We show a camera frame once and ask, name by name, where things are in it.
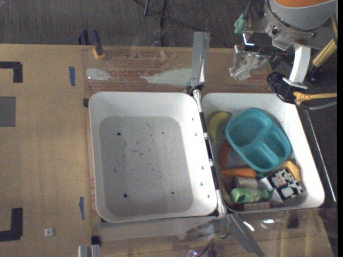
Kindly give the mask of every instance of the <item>green plastic bottle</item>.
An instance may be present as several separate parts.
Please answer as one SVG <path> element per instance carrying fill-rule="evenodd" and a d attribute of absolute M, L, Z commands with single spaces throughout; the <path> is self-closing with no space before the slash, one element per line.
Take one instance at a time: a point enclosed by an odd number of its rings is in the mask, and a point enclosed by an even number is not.
<path fill-rule="evenodd" d="M 268 190 L 258 190 L 250 187 L 236 187 L 231 190 L 231 200 L 233 203 L 256 203 L 260 200 L 267 200 L 271 196 Z"/>

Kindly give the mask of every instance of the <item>wooden surface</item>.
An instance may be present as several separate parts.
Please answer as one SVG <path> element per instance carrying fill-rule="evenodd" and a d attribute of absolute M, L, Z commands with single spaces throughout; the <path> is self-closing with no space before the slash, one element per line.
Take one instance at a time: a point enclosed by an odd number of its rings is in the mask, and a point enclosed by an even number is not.
<path fill-rule="evenodd" d="M 10 227 L 11 208 L 24 209 L 23 236 L 19 241 L 0 242 L 0 256 L 76 256 L 79 245 L 90 245 L 94 230 L 82 52 L 90 48 L 0 45 L 1 61 L 20 61 L 24 72 L 24 82 L 14 84 L 12 70 L 0 69 L 1 96 L 17 98 L 16 127 L 0 128 L 0 231 Z M 222 65 L 217 65 L 217 72 L 221 73 L 216 75 L 227 75 L 232 50 L 219 50 L 218 54 L 218 64 Z M 69 66 L 76 70 L 75 86 L 70 83 Z M 85 220 L 81 219 L 80 197 L 85 201 Z M 268 232 L 259 243 L 263 249 L 277 252 L 269 256 L 331 256 L 322 223 L 309 225 L 316 227 L 316 235 L 311 235 L 310 240 L 304 238 L 308 231 L 294 240 L 269 236 Z M 54 237 L 44 237 L 44 228 L 49 227 L 55 229 Z M 234 238 L 229 239 L 218 243 L 221 256 L 253 256 L 246 255 Z M 194 245 L 197 249 L 204 245 L 203 241 L 194 243 L 200 243 Z M 296 248 L 294 245 L 310 245 L 314 255 L 304 250 L 298 255 L 288 254 Z M 108 257 L 153 257 L 161 256 L 161 252 L 164 256 L 183 256 L 188 246 L 192 244 L 161 237 L 120 244 L 106 242 L 101 252 Z"/>

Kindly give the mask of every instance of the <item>teal bowl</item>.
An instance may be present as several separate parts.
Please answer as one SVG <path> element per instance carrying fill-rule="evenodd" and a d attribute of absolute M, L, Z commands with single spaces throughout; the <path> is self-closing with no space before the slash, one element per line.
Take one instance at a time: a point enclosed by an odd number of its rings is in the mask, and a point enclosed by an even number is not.
<path fill-rule="evenodd" d="M 226 126 L 226 139 L 251 168 L 271 171 L 288 159 L 292 146 L 284 131 L 263 111 L 251 108 Z"/>

